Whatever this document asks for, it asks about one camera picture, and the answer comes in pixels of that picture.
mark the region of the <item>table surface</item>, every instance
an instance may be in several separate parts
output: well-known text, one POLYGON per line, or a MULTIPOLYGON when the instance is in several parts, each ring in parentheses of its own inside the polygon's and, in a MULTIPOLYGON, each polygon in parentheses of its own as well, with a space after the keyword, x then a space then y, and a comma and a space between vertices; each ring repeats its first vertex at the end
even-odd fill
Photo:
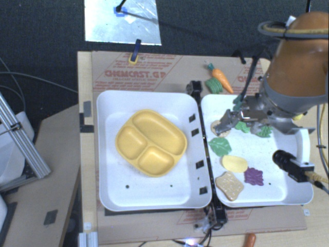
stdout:
POLYGON ((68 220, 80 181, 78 106, 42 121, 35 143, 51 173, 5 196, 17 207, 4 247, 63 245, 68 220), (44 226, 49 211, 57 210, 54 223, 44 226))
MULTIPOLYGON (((78 53, 78 70, 79 70, 79 112, 83 113, 83 101, 89 100, 92 94, 92 62, 91 52, 78 53)), ((85 118, 85 124, 93 125, 93 118, 85 118)), ((316 108, 309 110, 308 114, 301 119, 298 125, 303 127, 316 126, 316 108)), ((323 122, 323 140, 324 144, 328 146, 328 111, 326 109, 323 122)), ((90 175, 95 175, 95 155, 94 155, 94 141, 92 134, 81 134, 81 142, 88 142, 88 147, 81 147, 81 174, 82 174, 82 202, 83 202, 83 220, 91 221, 91 227, 85 232, 92 232, 97 230, 97 214, 96 214, 96 199, 84 197, 85 195, 95 195, 96 184, 95 179, 90 179, 90 175)), ((325 176, 318 149, 316 148, 317 137, 316 131, 310 135, 311 142, 311 162, 316 166, 316 173, 325 176)), ((290 232, 275 232, 257 234, 255 246, 327 246, 329 243, 329 234, 327 228, 329 226, 329 197, 328 195, 318 189, 314 188, 313 200, 303 206, 303 209, 309 213, 306 218, 307 230, 304 231, 290 231, 290 232)), ((246 240, 246 235, 234 236, 220 236, 212 237, 210 246, 243 246, 246 240)), ((141 243, 124 243, 102 245, 112 247, 138 247, 141 243)), ((148 242, 145 247, 165 247, 177 246, 171 240, 148 242)))

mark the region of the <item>gray carpet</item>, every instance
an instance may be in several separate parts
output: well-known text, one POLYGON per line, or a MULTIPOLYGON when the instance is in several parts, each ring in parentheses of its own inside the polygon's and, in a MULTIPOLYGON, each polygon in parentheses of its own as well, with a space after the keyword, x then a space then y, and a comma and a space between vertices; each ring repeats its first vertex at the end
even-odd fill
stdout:
MULTIPOLYGON (((257 32, 260 22, 286 21, 305 12, 307 0, 156 0, 162 46, 141 52, 247 57, 277 41, 257 32)), ((77 51, 131 50, 125 44, 84 41, 84 0, 0 0, 0 57, 12 72, 22 72, 77 89, 77 51)), ((328 12, 329 0, 312 0, 311 11, 328 12)), ((0 65, 0 72, 5 71, 0 65)), ((26 98, 27 115, 40 121, 78 102, 77 95, 31 79, 17 77, 26 98)), ((17 90, 9 76, 0 85, 17 90)), ((22 104, 0 87, 12 108, 22 104)))

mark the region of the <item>yellow plate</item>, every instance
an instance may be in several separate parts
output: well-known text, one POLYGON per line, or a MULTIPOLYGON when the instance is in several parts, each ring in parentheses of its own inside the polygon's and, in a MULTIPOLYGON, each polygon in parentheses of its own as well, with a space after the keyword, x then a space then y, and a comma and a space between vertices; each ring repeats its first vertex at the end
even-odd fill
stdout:
POLYGON ((135 113, 120 129, 115 145, 130 164, 151 177, 167 174, 187 148, 183 132, 152 110, 135 113))

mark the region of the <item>cardboard sheet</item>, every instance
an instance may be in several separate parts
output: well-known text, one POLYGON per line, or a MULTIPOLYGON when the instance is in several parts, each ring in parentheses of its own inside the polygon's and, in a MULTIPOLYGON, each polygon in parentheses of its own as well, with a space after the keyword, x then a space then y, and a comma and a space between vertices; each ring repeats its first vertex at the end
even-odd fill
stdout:
MULTIPOLYGON (((242 90, 251 65, 239 58, 140 54, 135 66, 128 64, 127 52, 93 52, 93 106, 95 147, 97 140, 96 99, 105 90, 178 92, 185 91, 191 80, 203 82, 202 96, 209 94, 204 82, 211 78, 205 62, 221 69, 238 94, 242 90)), ((262 75, 261 62, 251 81, 248 95, 258 92, 257 77, 262 75)), ((96 184, 98 187, 98 149, 95 149, 96 184)), ((175 238, 203 237, 194 224, 205 214, 202 209, 148 213, 109 213, 99 201, 97 188, 97 220, 99 244, 141 242, 175 238)), ((301 206, 275 206, 227 210, 228 223, 214 236, 250 232, 278 232, 306 229, 301 206)))

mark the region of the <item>white tray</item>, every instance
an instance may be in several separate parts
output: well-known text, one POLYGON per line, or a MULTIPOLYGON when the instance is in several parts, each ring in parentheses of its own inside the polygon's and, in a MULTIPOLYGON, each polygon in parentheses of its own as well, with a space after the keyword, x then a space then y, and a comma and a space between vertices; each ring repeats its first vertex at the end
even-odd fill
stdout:
MULTIPOLYGON (((233 95, 207 95, 202 99, 202 111, 206 128, 207 141, 217 137, 211 132, 210 125, 221 119, 227 109, 233 108, 233 95)), ((232 151, 230 155, 240 156, 247 160, 249 167, 263 171, 264 185, 251 185, 244 182, 243 173, 234 175, 243 183, 244 189, 235 201, 229 201, 224 193, 216 188, 221 202, 229 207, 253 207, 270 205, 306 204, 313 198, 313 188, 310 183, 298 183, 290 178, 287 172, 281 170, 273 161, 272 155, 278 149, 297 155, 298 146, 295 135, 283 135, 273 129, 270 138, 260 138, 251 133, 245 134, 232 129, 226 137, 232 151)), ((303 140, 309 144, 309 138, 303 140)), ((227 170, 221 165, 221 157, 210 148, 209 155, 214 179, 227 170)))
POLYGON ((97 98, 100 200, 112 211, 202 208, 211 200, 198 107, 181 93, 106 91, 97 98), (115 138, 137 111, 151 109, 186 135, 188 146, 177 165, 159 178, 138 171, 121 157, 115 138), (192 137, 191 132, 199 133, 192 137), (196 167, 202 162, 203 167, 196 167))

